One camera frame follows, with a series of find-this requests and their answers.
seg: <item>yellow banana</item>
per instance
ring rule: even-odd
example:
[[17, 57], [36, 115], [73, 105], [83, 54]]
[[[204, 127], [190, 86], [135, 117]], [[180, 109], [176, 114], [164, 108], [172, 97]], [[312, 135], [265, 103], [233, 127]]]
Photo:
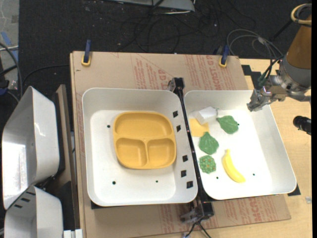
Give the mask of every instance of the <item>yellow banana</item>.
[[232, 159], [230, 156], [230, 150], [226, 150], [226, 154], [224, 155], [222, 159], [223, 167], [226, 171], [226, 173], [229, 175], [231, 179], [233, 179], [236, 182], [245, 182], [246, 179], [240, 172], [234, 167], [232, 163]]

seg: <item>cardboard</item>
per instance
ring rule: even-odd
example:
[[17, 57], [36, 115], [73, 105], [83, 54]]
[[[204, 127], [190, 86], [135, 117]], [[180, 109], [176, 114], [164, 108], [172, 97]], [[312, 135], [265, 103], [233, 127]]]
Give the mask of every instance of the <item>cardboard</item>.
[[[189, 212], [189, 204], [91, 208], [87, 193], [82, 95], [93, 87], [167, 89], [173, 77], [184, 78], [184, 91], [247, 90], [239, 59], [229, 56], [227, 67], [221, 68], [220, 56], [93, 52], [91, 65], [84, 67], [83, 54], [73, 52], [70, 61], [78, 200], [84, 237], [132, 238], [189, 231], [191, 225], [180, 221], [180, 216]], [[290, 219], [283, 195], [212, 204], [215, 215], [202, 222], [206, 229]]]

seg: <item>black cylindrical object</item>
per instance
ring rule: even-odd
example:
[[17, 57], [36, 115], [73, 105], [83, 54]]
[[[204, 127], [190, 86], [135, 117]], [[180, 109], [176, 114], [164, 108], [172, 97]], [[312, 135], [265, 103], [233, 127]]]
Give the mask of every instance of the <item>black cylindrical object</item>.
[[307, 117], [297, 116], [293, 120], [293, 124], [299, 130], [307, 132], [307, 134], [312, 135], [312, 120]]

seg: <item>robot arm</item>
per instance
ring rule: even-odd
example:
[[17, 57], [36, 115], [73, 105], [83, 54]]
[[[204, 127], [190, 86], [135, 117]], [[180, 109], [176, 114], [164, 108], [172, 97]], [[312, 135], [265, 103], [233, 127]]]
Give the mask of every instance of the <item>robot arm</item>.
[[298, 9], [304, 6], [311, 4], [300, 5], [292, 11], [292, 20], [302, 26], [280, 62], [277, 75], [264, 78], [263, 87], [253, 90], [251, 101], [247, 104], [250, 111], [261, 110], [264, 105], [276, 100], [284, 101], [287, 96], [298, 101], [311, 101], [305, 93], [311, 89], [312, 15], [306, 20], [295, 17], [296, 13], [299, 14]]

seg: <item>black floor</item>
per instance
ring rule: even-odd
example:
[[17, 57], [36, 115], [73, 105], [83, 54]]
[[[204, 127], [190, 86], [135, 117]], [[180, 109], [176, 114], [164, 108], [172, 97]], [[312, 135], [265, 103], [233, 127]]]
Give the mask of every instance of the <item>black floor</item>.
[[[68, 65], [69, 54], [84, 50], [87, 39], [92, 40], [92, 51], [214, 54], [236, 29], [270, 40], [290, 20], [292, 9], [309, 1], [197, 0], [196, 12], [167, 15], [163, 13], [169, 9], [111, 1], [20, 0], [19, 66], [24, 79], [38, 68]], [[272, 44], [285, 54], [298, 29], [290, 24]], [[235, 34], [231, 40], [250, 33]], [[252, 47], [253, 39], [238, 39], [232, 45], [234, 54], [268, 58], [264, 45], [254, 42]], [[27, 77], [23, 88], [32, 85], [50, 97], [60, 84], [67, 87], [71, 107], [68, 66], [38, 71]], [[14, 107], [13, 99], [0, 98], [1, 132]]]

